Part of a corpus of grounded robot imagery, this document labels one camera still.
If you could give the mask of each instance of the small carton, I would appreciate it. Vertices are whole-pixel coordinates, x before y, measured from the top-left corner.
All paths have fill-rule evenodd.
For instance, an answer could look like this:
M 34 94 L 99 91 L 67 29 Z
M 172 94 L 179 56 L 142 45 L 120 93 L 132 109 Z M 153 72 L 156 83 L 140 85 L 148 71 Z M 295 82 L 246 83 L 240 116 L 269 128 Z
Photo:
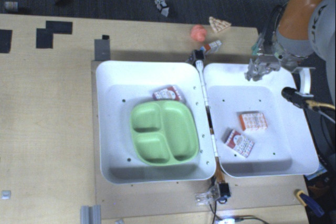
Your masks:
M 243 131 L 267 129 L 267 122 L 263 113 L 244 113 L 239 116 Z
M 221 45 L 222 45 L 222 42 L 220 40 L 217 40 L 217 41 L 214 41 L 214 42 L 211 42 L 209 44 L 202 46 L 200 50 L 204 51 L 205 55 L 213 54 L 219 50 Z
M 236 130 L 232 130 L 225 144 L 238 152 L 241 156 L 247 158 L 253 148 L 254 142 L 238 133 Z
M 182 97 L 175 86 L 167 87 L 153 93 L 154 100 L 175 100 L 181 101 Z

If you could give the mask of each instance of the blue handle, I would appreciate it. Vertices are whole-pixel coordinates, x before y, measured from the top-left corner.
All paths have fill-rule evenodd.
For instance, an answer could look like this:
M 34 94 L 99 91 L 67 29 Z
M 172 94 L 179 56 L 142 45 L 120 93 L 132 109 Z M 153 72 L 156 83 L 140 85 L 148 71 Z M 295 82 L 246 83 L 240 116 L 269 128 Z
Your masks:
M 321 206 L 315 202 L 312 198 L 310 198 L 309 196 L 307 196 L 306 194 L 300 194 L 301 199 L 307 204 L 307 206 L 313 210 L 314 214 L 317 217 L 322 217 L 324 215 L 324 211 L 321 208 Z

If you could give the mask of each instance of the white plastic tray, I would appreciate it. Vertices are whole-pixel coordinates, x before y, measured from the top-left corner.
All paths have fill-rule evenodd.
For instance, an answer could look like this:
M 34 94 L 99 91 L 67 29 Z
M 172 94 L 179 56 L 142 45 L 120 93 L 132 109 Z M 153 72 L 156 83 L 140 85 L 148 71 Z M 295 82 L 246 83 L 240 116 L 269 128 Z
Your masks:
M 247 65 L 210 64 L 204 70 L 220 162 L 234 177 L 310 174 L 318 158 L 303 111 L 287 102 L 281 91 L 295 84 L 285 71 L 273 72 L 263 80 L 247 81 Z M 186 63 L 106 61 L 96 72 L 100 166 L 111 183 L 205 180 L 216 168 L 211 135 L 197 70 Z M 156 167 L 138 159 L 131 138 L 132 109 L 152 101 L 152 93 L 176 85 L 194 117 L 200 151 L 191 161 Z M 263 112 L 268 129 L 242 132 L 239 113 Z M 231 129 L 255 142 L 248 158 L 224 144 Z
M 96 72 L 100 165 L 106 180 L 116 184 L 170 180 L 205 180 L 216 169 L 209 124 L 197 70 L 186 63 L 106 61 Z M 198 155 L 172 166 L 151 166 L 136 155 L 130 131 L 132 109 L 153 101 L 152 93 L 177 85 L 195 120 Z
M 220 163 L 234 177 L 311 174 L 319 165 L 303 111 L 281 96 L 284 87 L 295 88 L 291 73 L 272 72 L 259 81 L 247 81 L 247 65 L 206 66 L 206 81 Z M 268 129 L 242 131 L 239 114 L 264 113 Z M 236 129 L 255 145 L 247 158 L 226 146 Z

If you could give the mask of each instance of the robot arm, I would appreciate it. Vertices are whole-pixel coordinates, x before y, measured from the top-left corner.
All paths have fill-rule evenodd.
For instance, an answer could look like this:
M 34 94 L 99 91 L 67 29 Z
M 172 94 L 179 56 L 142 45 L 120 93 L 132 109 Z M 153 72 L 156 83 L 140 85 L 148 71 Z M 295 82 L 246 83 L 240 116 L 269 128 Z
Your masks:
M 246 78 L 259 80 L 280 66 L 296 72 L 314 51 L 326 61 L 329 89 L 335 104 L 335 0 L 290 0 L 273 35 L 271 54 L 259 46 Z

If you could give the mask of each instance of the red and white package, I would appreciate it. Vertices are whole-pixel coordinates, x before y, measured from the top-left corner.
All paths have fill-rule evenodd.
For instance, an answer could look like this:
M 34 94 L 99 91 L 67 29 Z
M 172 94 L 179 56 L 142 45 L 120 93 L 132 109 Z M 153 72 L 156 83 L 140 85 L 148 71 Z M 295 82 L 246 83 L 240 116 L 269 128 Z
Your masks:
M 182 97 L 175 86 L 170 86 L 161 91 L 154 92 L 153 99 L 182 101 Z
M 253 148 L 254 142 L 238 133 L 236 130 L 232 130 L 225 145 L 238 152 L 241 156 L 247 158 Z
M 244 113 L 239 116 L 243 131 L 267 129 L 267 122 L 263 113 Z

